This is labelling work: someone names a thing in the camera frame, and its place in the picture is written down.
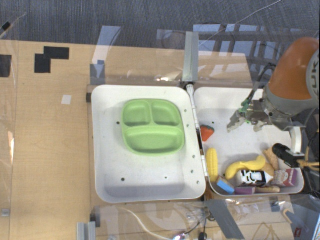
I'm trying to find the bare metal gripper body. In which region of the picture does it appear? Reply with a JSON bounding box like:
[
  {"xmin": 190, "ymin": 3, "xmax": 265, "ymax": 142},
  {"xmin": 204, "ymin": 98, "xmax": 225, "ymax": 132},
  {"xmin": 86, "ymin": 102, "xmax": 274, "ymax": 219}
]
[{"xmin": 240, "ymin": 99, "xmax": 293, "ymax": 132}]

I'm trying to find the white plastic tray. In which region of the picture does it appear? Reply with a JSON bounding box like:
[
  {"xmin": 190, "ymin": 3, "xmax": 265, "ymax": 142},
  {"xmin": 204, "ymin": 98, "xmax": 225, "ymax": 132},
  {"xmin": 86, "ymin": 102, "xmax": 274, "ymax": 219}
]
[
  {"xmin": 193, "ymin": 86, "xmax": 306, "ymax": 197},
  {"xmin": 90, "ymin": 84, "xmax": 207, "ymax": 205}
]

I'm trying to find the red toy strawberry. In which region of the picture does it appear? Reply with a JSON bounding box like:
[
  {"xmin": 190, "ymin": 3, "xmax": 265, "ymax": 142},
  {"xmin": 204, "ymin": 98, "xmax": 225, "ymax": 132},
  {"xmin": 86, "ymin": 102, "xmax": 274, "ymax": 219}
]
[{"xmin": 200, "ymin": 124, "xmax": 216, "ymax": 143}]

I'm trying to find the tan toy ice cream cone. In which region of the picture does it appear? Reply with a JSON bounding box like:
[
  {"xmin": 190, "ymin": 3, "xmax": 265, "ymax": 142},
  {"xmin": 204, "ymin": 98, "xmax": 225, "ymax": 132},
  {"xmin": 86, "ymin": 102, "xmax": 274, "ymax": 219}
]
[{"xmin": 262, "ymin": 147, "xmax": 281, "ymax": 171}]

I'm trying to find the yellow banana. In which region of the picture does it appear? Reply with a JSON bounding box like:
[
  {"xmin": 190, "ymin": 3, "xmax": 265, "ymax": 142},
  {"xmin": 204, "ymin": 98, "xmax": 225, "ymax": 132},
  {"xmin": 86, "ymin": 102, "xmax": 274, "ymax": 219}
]
[{"xmin": 225, "ymin": 155, "xmax": 267, "ymax": 181}]

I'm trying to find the tan round toy bread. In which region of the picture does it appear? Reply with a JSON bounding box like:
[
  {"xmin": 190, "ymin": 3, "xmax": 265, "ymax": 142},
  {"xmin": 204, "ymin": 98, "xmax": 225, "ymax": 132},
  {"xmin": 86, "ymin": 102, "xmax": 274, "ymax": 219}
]
[{"xmin": 260, "ymin": 162, "xmax": 276, "ymax": 176}]

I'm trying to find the yellow toy corn cob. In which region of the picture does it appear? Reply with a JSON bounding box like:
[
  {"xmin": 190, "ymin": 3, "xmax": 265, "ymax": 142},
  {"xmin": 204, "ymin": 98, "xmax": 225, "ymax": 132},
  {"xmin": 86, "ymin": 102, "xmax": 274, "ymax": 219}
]
[{"xmin": 205, "ymin": 147, "xmax": 219, "ymax": 183}]

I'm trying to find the black and white milk carton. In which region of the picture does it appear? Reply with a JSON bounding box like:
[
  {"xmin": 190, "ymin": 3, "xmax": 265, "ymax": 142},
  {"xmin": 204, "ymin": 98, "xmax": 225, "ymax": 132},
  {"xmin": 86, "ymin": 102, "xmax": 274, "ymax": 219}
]
[{"xmin": 240, "ymin": 169, "xmax": 275, "ymax": 187}]

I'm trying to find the pink carton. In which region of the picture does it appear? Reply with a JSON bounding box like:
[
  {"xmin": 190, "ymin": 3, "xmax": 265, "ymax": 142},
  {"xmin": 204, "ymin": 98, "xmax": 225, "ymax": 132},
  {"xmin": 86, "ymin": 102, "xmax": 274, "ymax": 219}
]
[{"xmin": 270, "ymin": 168, "xmax": 299, "ymax": 188}]

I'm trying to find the tan toy bread stick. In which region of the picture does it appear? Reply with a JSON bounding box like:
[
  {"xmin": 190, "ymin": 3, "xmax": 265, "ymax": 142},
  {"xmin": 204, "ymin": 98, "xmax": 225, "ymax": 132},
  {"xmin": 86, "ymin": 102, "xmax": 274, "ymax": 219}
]
[{"xmin": 255, "ymin": 185, "xmax": 282, "ymax": 194}]

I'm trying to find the blue and tan block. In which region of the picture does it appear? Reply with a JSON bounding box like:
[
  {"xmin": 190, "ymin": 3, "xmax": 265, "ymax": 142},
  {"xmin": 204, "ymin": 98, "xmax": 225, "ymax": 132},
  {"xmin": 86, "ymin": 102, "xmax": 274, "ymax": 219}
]
[{"xmin": 215, "ymin": 176, "xmax": 236, "ymax": 195}]

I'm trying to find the purple block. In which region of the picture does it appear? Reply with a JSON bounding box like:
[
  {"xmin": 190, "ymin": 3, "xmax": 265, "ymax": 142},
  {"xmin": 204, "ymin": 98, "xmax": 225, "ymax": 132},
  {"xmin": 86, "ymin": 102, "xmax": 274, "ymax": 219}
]
[{"xmin": 234, "ymin": 186, "xmax": 257, "ymax": 196}]

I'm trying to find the green divided plate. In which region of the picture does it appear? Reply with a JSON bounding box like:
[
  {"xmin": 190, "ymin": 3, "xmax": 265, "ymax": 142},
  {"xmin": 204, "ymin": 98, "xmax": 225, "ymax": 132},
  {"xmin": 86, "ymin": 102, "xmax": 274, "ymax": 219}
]
[{"xmin": 121, "ymin": 98, "xmax": 186, "ymax": 157}]

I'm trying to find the black cylinder on white bracket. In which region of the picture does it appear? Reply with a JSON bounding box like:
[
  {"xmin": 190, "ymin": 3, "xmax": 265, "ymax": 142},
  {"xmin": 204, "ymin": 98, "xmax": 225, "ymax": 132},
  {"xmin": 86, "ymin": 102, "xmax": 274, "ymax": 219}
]
[{"xmin": 272, "ymin": 125, "xmax": 307, "ymax": 169}]

